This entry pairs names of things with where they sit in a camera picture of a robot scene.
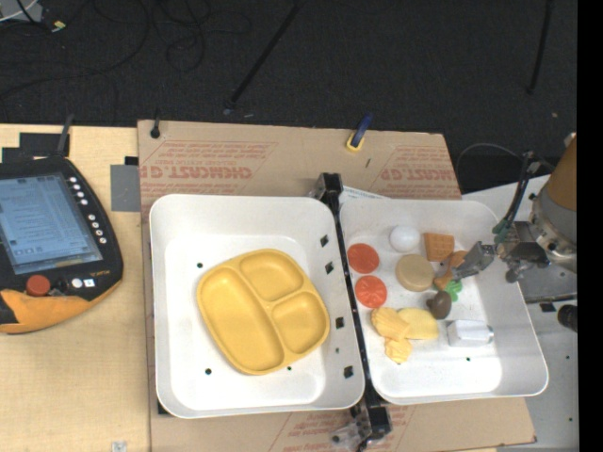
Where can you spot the black cylinder on white bracket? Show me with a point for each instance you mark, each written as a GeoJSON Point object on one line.
{"type": "Point", "coordinates": [568, 317]}

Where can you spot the yellow ridged fries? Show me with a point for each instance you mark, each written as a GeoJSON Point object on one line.
{"type": "Point", "coordinates": [388, 323]}

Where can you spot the yellow divided plate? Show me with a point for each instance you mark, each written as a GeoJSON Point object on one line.
{"type": "Point", "coordinates": [245, 313]}

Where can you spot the small yellow ridged piece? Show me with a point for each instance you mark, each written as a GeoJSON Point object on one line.
{"type": "Point", "coordinates": [398, 350]}

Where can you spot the white carton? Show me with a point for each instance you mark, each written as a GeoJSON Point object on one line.
{"type": "Point", "coordinates": [468, 334]}

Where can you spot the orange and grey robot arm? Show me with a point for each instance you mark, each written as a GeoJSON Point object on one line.
{"type": "Point", "coordinates": [563, 182]}

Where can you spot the tan round biscuit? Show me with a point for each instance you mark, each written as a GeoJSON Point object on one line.
{"type": "Point", "coordinates": [414, 273]}

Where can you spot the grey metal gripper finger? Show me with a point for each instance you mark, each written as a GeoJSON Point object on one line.
{"type": "Point", "coordinates": [480, 253]}
{"type": "Point", "coordinates": [464, 271]}

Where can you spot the brown mushroom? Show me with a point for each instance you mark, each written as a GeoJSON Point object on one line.
{"type": "Point", "coordinates": [440, 305]}

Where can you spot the orange-brown waffle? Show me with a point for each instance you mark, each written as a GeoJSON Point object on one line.
{"type": "Point", "coordinates": [438, 246]}

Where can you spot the green toy leaf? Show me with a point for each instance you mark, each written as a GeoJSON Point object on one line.
{"type": "Point", "coordinates": [455, 291]}

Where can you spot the white plastic tray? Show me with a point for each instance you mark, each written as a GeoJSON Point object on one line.
{"type": "Point", "coordinates": [188, 224]}
{"type": "Point", "coordinates": [443, 375]}

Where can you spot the thin black rod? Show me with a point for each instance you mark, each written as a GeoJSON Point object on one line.
{"type": "Point", "coordinates": [351, 290]}

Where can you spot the brown cardboard board red print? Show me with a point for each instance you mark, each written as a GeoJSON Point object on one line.
{"type": "Point", "coordinates": [292, 163]}

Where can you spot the yellow oval slice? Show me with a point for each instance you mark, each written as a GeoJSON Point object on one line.
{"type": "Point", "coordinates": [421, 324]}

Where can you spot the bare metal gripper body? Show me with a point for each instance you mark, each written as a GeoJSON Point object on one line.
{"type": "Point", "coordinates": [523, 250]}

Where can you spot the orange round slice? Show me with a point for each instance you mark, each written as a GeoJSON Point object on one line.
{"type": "Point", "coordinates": [370, 292]}
{"type": "Point", "coordinates": [363, 258]}

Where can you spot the white egg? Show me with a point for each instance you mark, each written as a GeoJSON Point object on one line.
{"type": "Point", "coordinates": [404, 238]}

